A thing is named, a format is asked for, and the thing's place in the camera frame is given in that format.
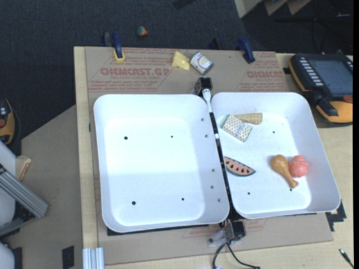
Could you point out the thin black and white rod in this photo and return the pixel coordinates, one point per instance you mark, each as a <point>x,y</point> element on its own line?
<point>216,133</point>

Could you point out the white plastic tray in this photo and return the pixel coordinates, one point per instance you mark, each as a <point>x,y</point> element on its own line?
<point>157,167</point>
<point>269,189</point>

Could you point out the brown cardboard board red print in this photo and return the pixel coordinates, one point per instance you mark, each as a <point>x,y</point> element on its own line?
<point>168,77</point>

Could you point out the white patterned packet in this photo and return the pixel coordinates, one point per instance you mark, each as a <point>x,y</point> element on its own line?
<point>237,128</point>

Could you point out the yellow cheese wedge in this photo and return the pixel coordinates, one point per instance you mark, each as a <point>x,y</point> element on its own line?
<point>179,61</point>

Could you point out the small white and yellow can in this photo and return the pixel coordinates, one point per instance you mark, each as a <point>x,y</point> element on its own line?
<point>201,62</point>

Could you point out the watermelon slice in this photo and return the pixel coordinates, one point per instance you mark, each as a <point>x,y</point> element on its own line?
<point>238,167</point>

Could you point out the tan waffle cone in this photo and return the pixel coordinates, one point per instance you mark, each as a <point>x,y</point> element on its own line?
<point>252,117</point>

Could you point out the green and orange toy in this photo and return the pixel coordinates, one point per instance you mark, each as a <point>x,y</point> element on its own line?
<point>142,31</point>

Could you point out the brown chicken drumstick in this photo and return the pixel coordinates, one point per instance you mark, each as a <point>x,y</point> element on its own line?
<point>281,165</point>

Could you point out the pink toy shrimp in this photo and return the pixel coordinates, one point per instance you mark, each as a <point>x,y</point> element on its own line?
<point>298,166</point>

